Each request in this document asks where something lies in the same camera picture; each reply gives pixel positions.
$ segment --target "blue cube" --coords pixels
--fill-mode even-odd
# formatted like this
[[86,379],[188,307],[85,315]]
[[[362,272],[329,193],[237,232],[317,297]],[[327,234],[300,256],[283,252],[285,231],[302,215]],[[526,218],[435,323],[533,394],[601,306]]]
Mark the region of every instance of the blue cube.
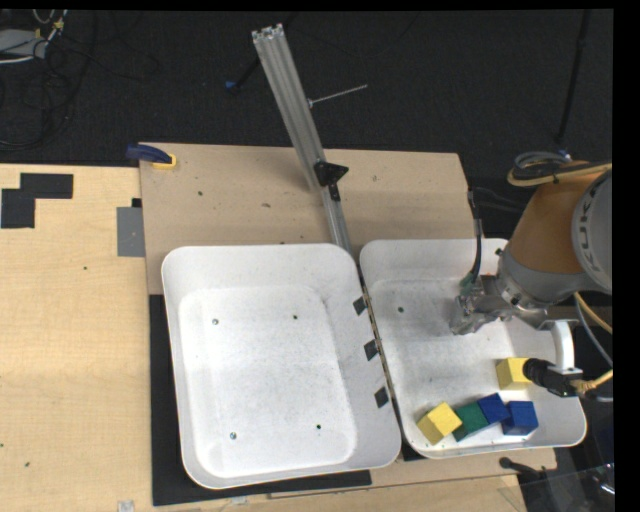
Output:
[[489,425],[500,423],[511,416],[498,393],[481,398],[478,400],[478,405]]
[[538,417],[533,402],[512,400],[507,405],[510,416],[502,422],[506,436],[526,436],[538,428]]

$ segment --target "green block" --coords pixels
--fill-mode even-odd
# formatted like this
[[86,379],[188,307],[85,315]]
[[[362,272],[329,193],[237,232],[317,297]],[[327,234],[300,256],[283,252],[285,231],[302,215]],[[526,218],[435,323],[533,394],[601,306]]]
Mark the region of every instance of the green block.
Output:
[[455,413],[462,420],[462,425],[453,431],[453,437],[455,437],[458,442],[489,426],[489,422],[482,412],[482,409],[480,409],[478,402],[464,405],[456,409]]

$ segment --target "black connector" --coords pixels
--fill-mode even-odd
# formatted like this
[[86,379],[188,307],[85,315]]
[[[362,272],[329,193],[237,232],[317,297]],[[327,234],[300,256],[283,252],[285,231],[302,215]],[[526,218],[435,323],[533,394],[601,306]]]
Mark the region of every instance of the black connector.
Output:
[[549,361],[531,358],[524,363],[522,372],[527,379],[554,395],[562,398],[578,395],[577,389],[571,384],[571,381],[582,378],[580,370],[574,368],[562,370],[556,368]]

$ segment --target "black bracket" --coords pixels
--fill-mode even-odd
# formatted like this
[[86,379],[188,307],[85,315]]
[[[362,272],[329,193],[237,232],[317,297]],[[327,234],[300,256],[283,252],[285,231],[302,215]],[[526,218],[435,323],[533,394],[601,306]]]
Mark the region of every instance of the black bracket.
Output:
[[340,201],[338,181],[347,174],[349,168],[344,165],[330,164],[329,162],[316,162],[313,166],[313,170],[316,172],[316,178],[318,178],[320,186],[329,187],[331,199],[334,201]]

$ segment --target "white tray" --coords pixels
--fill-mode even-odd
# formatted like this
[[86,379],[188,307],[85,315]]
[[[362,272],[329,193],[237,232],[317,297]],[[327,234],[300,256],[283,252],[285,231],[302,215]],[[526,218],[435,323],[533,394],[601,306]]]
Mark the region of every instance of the white tray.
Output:
[[208,488],[389,464],[401,436],[351,256],[182,247],[162,266],[185,469]]
[[[496,272],[495,250],[505,245],[505,240],[483,241],[482,273]],[[458,282],[474,257],[475,240],[374,241],[360,254],[406,441],[431,458],[578,444],[586,434],[578,398],[559,398],[535,385],[524,391],[498,386],[495,365],[506,357],[555,361],[548,331],[514,319],[484,325],[474,334],[451,333]],[[539,428],[527,437],[505,436],[498,424],[459,443],[450,434],[431,445],[416,425],[442,401],[456,408],[496,392],[505,402],[533,401]]]

